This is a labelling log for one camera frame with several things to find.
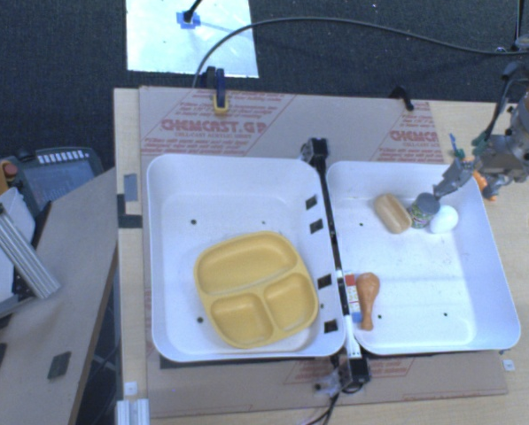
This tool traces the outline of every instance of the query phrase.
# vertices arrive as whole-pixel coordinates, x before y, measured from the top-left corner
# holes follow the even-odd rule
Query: white tray
[[[152,337],[158,351],[179,361],[322,357],[337,352],[345,329],[335,278],[321,183],[299,160],[167,154],[147,172],[152,271]],[[307,209],[314,197],[316,205]],[[323,229],[310,232],[321,220]],[[198,296],[193,267],[207,247],[246,233],[271,230],[287,237],[318,289],[314,323],[273,344],[242,350],[212,328]],[[338,329],[325,333],[325,323]]]
[[[374,199],[393,193],[405,206],[432,192],[447,166],[338,162],[328,172],[341,263],[380,278],[372,331],[354,335],[376,354],[508,349],[520,324],[486,217],[471,179],[441,203],[460,220],[452,232],[390,233]]]

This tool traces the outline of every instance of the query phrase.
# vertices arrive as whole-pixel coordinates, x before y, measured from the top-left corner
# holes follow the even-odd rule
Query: table surface
[[[115,135],[117,190],[123,187],[123,172],[139,171],[138,91],[115,90]],[[455,132],[458,146],[468,147],[486,126],[494,105],[489,103],[430,102],[436,130],[446,162],[452,159],[448,134]],[[508,126],[508,115],[497,124]],[[140,202],[128,202],[127,213],[141,213]],[[502,189],[496,202],[486,203],[486,212],[510,285],[521,322],[522,336],[503,359],[510,359],[515,370],[506,372],[508,395],[456,398],[405,403],[336,407],[330,423],[384,424],[497,424],[529,423],[529,180]],[[119,232],[121,270],[121,319],[123,381],[138,384],[138,398],[145,398],[146,365],[144,345],[144,270],[142,231]],[[323,409],[292,409],[255,413],[177,417],[152,420],[155,425],[286,423],[305,424]]]

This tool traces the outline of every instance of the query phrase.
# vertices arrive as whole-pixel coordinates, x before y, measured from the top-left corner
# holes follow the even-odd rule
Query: dark background
[[[517,0],[249,1],[253,21],[359,19],[483,50],[510,47],[517,14]],[[191,85],[190,75],[127,70],[125,11],[125,0],[0,0],[0,155],[81,145],[112,166],[113,89]],[[386,97],[401,84],[416,99],[494,101],[514,59],[325,23],[260,27],[254,36],[261,77],[229,80],[231,88]],[[529,67],[529,55],[524,61]]]

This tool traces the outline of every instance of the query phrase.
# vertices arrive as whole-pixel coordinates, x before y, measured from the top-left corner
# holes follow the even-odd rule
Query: white round object
[[[430,222],[430,230],[432,233],[447,233],[455,228],[458,221],[457,210],[453,206],[442,205]]]

